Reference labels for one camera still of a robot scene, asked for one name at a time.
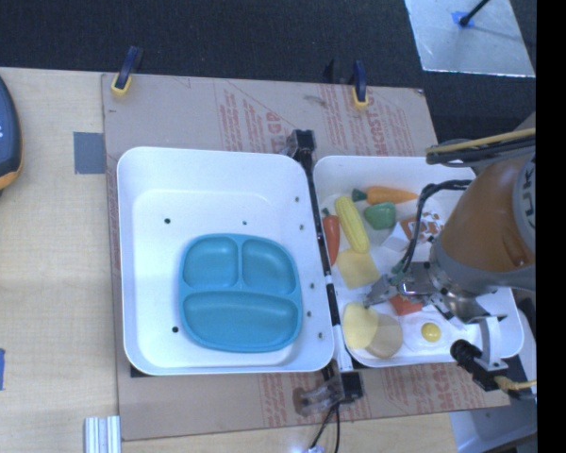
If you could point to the dull grey metal gripper finger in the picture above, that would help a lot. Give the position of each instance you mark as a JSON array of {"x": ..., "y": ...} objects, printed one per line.
[{"x": 382, "y": 290}]

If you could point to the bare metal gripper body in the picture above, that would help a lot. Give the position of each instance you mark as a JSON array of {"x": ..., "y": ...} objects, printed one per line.
[{"x": 417, "y": 283}]

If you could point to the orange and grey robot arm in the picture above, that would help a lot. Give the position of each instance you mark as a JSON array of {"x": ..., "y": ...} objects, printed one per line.
[{"x": 486, "y": 220}]

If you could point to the orange wedge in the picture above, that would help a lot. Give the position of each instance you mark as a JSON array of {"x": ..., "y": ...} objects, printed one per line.
[{"x": 404, "y": 306}]

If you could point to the yellow cheese block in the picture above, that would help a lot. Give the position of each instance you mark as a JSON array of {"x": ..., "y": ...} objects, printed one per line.
[{"x": 357, "y": 269}]

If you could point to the yellow round fruit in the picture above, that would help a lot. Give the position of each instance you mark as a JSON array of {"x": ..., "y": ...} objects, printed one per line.
[{"x": 358, "y": 326}]

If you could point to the white fried egg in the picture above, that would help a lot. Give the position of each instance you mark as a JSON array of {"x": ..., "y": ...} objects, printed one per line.
[{"x": 429, "y": 332}]

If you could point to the white and orange carton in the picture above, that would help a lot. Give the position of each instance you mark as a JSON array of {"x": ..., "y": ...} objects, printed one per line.
[{"x": 398, "y": 236}]

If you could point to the thin black and white rod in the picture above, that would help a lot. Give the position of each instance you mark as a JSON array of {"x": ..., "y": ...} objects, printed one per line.
[{"x": 330, "y": 295}]

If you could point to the red chili pepper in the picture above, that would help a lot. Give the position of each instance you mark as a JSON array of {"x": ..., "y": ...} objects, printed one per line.
[{"x": 331, "y": 239}]

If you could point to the yellow corn cob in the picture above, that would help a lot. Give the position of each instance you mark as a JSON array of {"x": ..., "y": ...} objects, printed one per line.
[{"x": 352, "y": 224}]

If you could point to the green bell pepper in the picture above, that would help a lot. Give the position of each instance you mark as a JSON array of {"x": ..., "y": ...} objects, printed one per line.
[{"x": 380, "y": 215}]

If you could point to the orange carrot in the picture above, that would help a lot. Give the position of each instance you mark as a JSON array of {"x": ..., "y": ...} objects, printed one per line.
[{"x": 387, "y": 194}]

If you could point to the white plastic tray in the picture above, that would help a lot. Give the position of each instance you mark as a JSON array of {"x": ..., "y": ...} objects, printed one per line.
[
  {"x": 170, "y": 182},
  {"x": 339, "y": 172}
]

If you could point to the blue divided plate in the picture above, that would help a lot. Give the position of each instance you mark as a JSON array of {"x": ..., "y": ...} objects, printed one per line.
[{"x": 240, "y": 309}]

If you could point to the brown cardboard board, red print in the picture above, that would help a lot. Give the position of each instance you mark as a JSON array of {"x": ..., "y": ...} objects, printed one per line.
[{"x": 179, "y": 111}]

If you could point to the black cylinder on white bracket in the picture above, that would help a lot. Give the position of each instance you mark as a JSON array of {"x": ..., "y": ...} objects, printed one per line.
[{"x": 488, "y": 347}]

